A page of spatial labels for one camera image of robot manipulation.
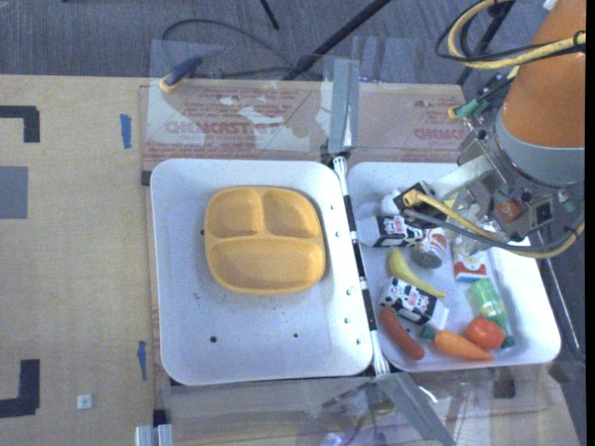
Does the red and white can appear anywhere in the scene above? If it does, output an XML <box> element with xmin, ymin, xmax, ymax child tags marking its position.
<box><xmin>410</xmin><ymin>227</ymin><xmax>449</xmax><ymax>269</ymax></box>

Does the white bottle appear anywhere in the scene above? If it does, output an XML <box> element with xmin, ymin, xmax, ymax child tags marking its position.
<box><xmin>378</xmin><ymin>188</ymin><xmax>406</xmax><ymax>216</ymax></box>

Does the brown cardboard board red print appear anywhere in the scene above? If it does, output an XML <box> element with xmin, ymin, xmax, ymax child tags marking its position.
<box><xmin>139</xmin><ymin>79</ymin><xmax>580</xmax><ymax>445</ymax></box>

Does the green plastic bottle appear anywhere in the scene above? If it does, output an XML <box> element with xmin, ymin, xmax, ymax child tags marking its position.
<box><xmin>466</xmin><ymin>277</ymin><xmax>516</xmax><ymax>348</ymax></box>

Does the orange tomato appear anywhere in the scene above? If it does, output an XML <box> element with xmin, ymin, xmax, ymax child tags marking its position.
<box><xmin>465</xmin><ymin>316</ymin><xmax>507</xmax><ymax>351</ymax></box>

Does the white plastic tray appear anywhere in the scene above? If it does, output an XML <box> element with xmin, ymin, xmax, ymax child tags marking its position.
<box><xmin>149</xmin><ymin>157</ymin><xmax>375</xmax><ymax>387</ymax></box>
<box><xmin>346</xmin><ymin>161</ymin><xmax>562</xmax><ymax>374</ymax></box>

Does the yellow banana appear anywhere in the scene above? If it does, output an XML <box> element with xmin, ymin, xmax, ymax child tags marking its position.
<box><xmin>388</xmin><ymin>247</ymin><xmax>447</xmax><ymax>299</ymax></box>

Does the red and white carton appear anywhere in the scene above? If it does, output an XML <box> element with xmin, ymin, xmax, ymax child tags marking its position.
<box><xmin>451</xmin><ymin>238</ymin><xmax>489</xmax><ymax>283</ymax></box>

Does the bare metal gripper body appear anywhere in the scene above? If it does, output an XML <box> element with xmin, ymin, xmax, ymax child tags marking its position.
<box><xmin>457</xmin><ymin>126</ymin><xmax>585</xmax><ymax>244</ymax></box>

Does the cow print milk carton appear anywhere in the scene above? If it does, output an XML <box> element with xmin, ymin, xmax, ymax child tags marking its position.
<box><xmin>357</xmin><ymin>215</ymin><xmax>427</xmax><ymax>249</ymax></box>
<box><xmin>378</xmin><ymin>276</ymin><xmax>450</xmax><ymax>327</ymax></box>

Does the orange carrot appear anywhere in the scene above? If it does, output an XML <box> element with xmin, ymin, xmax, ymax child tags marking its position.
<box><xmin>420</xmin><ymin>325</ymin><xmax>495</xmax><ymax>361</ymax></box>

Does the orange divided plate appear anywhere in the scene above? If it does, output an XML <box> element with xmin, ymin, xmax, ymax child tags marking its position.
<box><xmin>203</xmin><ymin>185</ymin><xmax>327</xmax><ymax>295</ymax></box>

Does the brown sausage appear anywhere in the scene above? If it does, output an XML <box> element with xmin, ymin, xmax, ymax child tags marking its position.
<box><xmin>378</xmin><ymin>307</ymin><xmax>427</xmax><ymax>361</ymax></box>

